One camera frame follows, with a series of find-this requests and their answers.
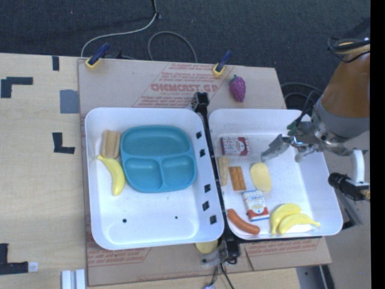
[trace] yellow banana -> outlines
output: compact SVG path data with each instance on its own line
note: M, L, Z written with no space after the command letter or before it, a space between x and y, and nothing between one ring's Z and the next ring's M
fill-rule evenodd
M296 214L288 215L284 217L283 220L281 220L281 222L278 225L278 232L280 234L284 234L287 230L292 228L294 225L304 225L304 224L316 225L317 227L320 226L319 222L315 222L307 214L296 213Z
M101 160L107 167L112 177L112 194L114 196L119 195L126 183L126 176L123 171L122 165L115 158L106 158L101 155L97 156L98 160Z
M271 214L270 214L270 224L271 224L271 234L275 235L277 227L281 220L291 214L296 214L301 212L301 207L297 204L283 204L280 205L278 208L276 208Z

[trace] yellow and blue clamp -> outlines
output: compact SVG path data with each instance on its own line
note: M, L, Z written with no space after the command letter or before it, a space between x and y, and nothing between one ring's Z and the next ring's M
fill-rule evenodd
M214 68L212 69L212 73L215 77L220 77L225 69L224 65L230 60L232 52L227 51L226 54L223 56L222 60L219 61Z
M109 50L109 47L109 43L104 43L90 58L85 61L85 66L88 69L94 69L100 63L100 58L104 58L106 52Z

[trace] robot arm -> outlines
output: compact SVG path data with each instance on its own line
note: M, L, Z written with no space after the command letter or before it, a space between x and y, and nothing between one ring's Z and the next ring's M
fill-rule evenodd
M332 173L329 183L353 200L369 200L369 184L363 182L363 151L348 149L344 143L369 130L370 41L343 41L330 45L334 54L345 55L322 96L313 107L310 121L304 114L288 126L262 153L262 161L276 157L293 146L297 162L324 150L351 157L353 178Z

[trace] dark background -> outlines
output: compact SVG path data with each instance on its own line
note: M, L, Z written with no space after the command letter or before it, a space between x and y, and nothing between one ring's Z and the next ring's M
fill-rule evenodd
M151 36L171 31L190 42L199 63L216 63L230 49L229 64L274 67L281 84L323 90L339 63L328 39L370 37L371 0L156 0L156 6L161 17L148 29L96 40L84 55L108 42L111 55L149 60ZM0 52L80 57L89 40L137 30L152 17L152 0L0 0ZM171 34L155 37L151 52L154 60L194 61ZM288 108L301 108L311 91L299 84L282 90Z

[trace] white tray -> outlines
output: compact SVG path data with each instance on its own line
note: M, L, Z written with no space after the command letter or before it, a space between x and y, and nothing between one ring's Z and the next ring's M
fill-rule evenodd
M222 155L220 138L247 137L250 155L230 156L230 166L241 166L247 190L255 190L250 178L250 167L261 162L260 155L279 135L287 135L286 127L298 116L298 110L220 109L209 116L211 138L215 156ZM252 235L229 226L239 238L245 240L266 240L272 238L314 237L337 234L342 228L342 215L334 188L328 184L329 172L322 153L313 153L296 163L297 150L292 146L283 154L267 160L272 181L272 190L263 193L270 212L280 204L295 202L303 212L317 222L319 228L310 225L294 226L285 235L271 235L270 221L259 220L252 224L260 227L259 235ZM226 209L233 208L239 216L248 221L241 192L233 191L230 177L222 187Z
M123 133L143 125L170 125L186 132L197 161L192 185L179 191L140 193L126 182L118 196L112 195L111 175L96 159L102 134L106 129ZM196 113L180 108L96 108L85 118L85 136L91 231L98 245L116 250L197 243L213 241L223 233L211 158Z

